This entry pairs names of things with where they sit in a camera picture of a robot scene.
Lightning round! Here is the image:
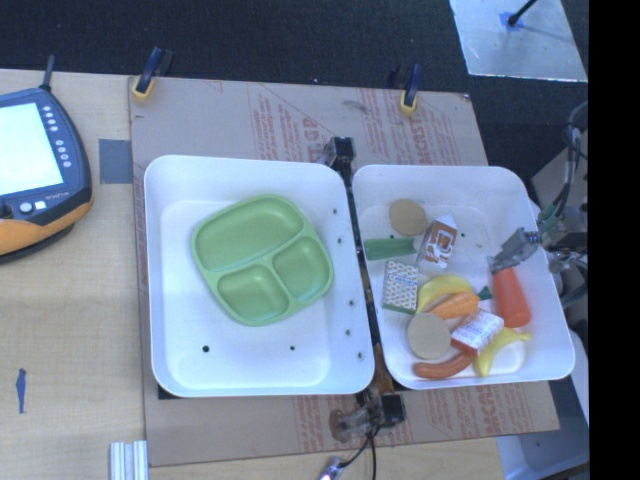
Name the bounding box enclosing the tan round biscuit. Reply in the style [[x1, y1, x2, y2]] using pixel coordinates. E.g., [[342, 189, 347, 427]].
[[406, 311, 453, 361], [388, 198, 429, 238]]

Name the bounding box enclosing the yellow banana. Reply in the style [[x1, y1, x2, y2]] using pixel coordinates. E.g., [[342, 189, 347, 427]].
[[415, 274, 475, 315], [471, 326, 533, 379]]

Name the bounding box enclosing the orange bottle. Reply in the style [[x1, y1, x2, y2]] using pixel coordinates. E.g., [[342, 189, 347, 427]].
[[491, 265, 532, 330]]

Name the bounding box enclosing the white and orange carton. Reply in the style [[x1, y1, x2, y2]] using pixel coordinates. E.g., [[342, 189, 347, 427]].
[[415, 212, 459, 272]]

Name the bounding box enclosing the red and white packet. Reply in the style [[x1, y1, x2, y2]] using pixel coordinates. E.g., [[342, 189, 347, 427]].
[[449, 308, 506, 357]]

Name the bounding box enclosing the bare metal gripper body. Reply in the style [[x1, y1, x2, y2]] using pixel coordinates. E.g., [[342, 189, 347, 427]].
[[538, 230, 589, 265]]

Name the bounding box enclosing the thin black rod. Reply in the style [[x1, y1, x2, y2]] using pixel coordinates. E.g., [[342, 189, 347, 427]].
[[331, 160, 397, 403]]

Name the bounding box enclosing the green divided plate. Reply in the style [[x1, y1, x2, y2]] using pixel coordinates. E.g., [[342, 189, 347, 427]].
[[190, 193, 336, 328]]

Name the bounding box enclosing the brown cardboard board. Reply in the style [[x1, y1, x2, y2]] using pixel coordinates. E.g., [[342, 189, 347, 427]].
[[127, 75, 562, 469]]

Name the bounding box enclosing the orange sausage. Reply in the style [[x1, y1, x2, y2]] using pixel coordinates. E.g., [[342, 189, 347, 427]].
[[412, 351, 474, 381]]

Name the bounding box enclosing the orange carrot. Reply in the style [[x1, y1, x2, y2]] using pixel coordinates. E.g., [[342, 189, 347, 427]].
[[428, 286, 494, 321]]

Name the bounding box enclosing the green cylinder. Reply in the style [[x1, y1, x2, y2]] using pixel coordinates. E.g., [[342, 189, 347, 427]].
[[363, 236, 418, 262]]

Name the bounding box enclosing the black block with wires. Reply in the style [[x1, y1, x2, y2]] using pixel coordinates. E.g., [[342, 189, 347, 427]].
[[377, 392, 407, 428], [323, 136, 358, 168]]

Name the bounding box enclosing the white plastic tray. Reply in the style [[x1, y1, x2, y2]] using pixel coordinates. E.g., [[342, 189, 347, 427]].
[[143, 154, 377, 399], [350, 163, 577, 392]]

